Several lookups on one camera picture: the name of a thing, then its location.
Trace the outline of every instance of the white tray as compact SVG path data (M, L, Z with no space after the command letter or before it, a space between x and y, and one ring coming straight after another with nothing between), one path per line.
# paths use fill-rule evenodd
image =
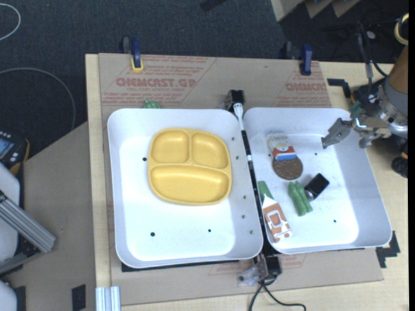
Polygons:
M322 148L321 137L341 117L350 113L335 108L252 108L244 125L257 181L265 181L279 201L292 229L292 237L274 243L281 253L366 248L383 246L392 229L366 150L359 148L359 136L351 131L342 142ZM311 202L313 211L298 216L288 194L289 181L274 172L265 136L285 132L303 163L297 179L306 185L321 173L328 187Z
M192 128L219 136L231 157L229 196L216 205L177 205L158 199L147 178L153 136ZM115 246L133 268L255 257L263 236L237 119L222 109L125 108L112 113L108 137Z

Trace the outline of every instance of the blue clamp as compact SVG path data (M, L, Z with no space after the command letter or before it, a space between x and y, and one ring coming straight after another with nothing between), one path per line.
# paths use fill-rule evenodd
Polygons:
M311 75L311 56L313 55L313 50L308 44L304 44L301 49L301 60L303 62L300 64L301 75L309 76Z
M133 72L139 73L144 69L143 59L140 54L140 45L135 37L123 37L119 42L119 52L131 54L131 68Z

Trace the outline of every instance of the black floor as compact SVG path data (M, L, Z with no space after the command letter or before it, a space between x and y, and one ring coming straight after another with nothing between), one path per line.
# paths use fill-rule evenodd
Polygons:
M310 19L299 5L278 23L270 0L226 0L210 9L206 1L0 0L21 14L20 28L0 40L0 128L27 137L32 156L72 128L62 84L31 70L1 74L20 67L62 80L75 101L75 126L86 121L85 54L117 52L124 35L139 38L143 54L277 58L289 41L295 56L308 43L315 60L361 62L354 31L361 22L376 34L373 60L394 63L403 48L394 21L409 11L409 0L362 0L340 18L329 6ZM0 38L16 23L16 14L0 6Z

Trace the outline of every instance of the brown round object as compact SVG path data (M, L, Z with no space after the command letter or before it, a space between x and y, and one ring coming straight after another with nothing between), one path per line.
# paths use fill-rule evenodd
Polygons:
M296 179L303 172L303 163L298 157L292 160L272 160L272 168L283 179Z

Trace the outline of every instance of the yellow bowl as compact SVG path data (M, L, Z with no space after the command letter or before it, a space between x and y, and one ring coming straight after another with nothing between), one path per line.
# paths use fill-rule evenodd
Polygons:
M228 197L231 161L225 142L195 129L164 129L150 144L148 180L161 199L182 205L212 205Z

